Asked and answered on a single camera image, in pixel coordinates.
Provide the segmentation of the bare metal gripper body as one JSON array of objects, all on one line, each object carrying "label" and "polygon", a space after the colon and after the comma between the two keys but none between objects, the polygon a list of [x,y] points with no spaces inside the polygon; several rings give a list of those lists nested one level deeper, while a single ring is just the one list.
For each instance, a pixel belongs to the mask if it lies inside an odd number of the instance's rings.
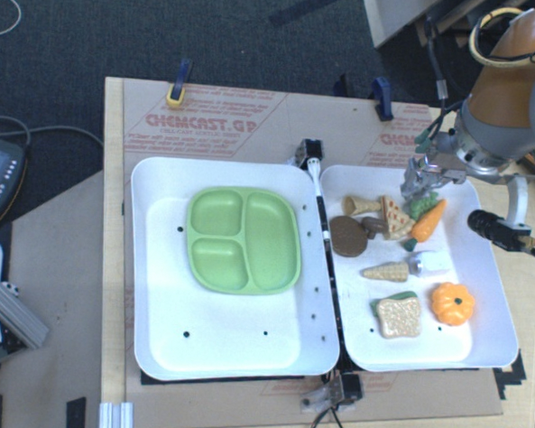
[{"label": "bare metal gripper body", "polygon": [[500,180],[509,160],[488,152],[468,133],[440,134],[421,159],[420,180],[454,184],[468,177],[486,182]]}]

